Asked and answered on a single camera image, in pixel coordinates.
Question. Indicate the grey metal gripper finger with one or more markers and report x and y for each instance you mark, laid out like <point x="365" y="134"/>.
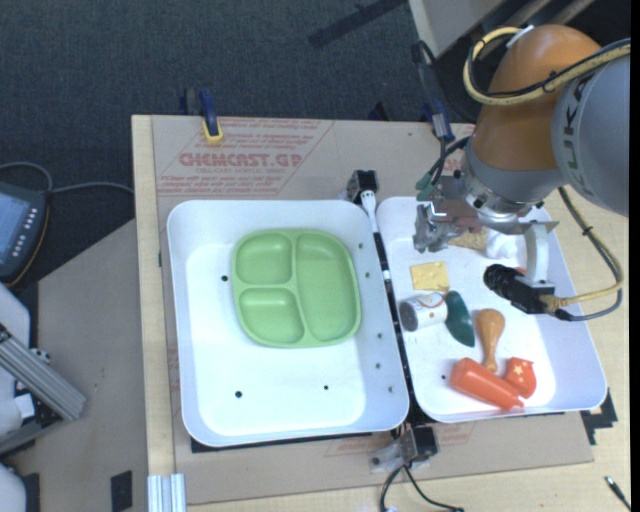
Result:
<point x="424" y="232"/>
<point x="447" y="235"/>

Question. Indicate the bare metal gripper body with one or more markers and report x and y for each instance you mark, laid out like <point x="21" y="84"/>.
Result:
<point x="495" y="215"/>

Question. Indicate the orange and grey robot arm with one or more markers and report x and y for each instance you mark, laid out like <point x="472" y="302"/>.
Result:
<point x="520" y="135"/>

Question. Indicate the tan cracker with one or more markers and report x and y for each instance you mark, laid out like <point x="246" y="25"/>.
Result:
<point x="470" y="241"/>

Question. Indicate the yellow cheese slice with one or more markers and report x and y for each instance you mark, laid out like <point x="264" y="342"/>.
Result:
<point x="429" y="276"/>

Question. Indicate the thin black and white rod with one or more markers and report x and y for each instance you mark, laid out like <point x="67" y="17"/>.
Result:
<point x="385" y="265"/>

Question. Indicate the white can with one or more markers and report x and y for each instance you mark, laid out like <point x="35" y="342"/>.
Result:
<point x="427" y="311"/>

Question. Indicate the dark green toy pepper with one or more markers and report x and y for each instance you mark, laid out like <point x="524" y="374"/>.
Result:
<point x="461" y="320"/>

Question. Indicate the brown toy chicken drumstick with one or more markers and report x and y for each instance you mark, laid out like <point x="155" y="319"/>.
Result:
<point x="490" y="327"/>

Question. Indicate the green divided plate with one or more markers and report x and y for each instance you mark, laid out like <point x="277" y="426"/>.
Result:
<point x="325" y="290"/>

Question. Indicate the white plastic tray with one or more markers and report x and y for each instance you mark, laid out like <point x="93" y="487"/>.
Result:
<point x="560" y="350"/>
<point x="280" y="395"/>

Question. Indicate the orange bottle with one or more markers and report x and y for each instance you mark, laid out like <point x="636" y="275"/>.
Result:
<point x="480" y="384"/>

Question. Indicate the brown cardboard board red print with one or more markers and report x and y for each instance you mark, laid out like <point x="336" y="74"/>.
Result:
<point x="260" y="160"/>

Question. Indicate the black cylinder on white bracket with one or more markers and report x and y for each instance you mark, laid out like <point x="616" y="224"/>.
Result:
<point x="515" y="289"/>

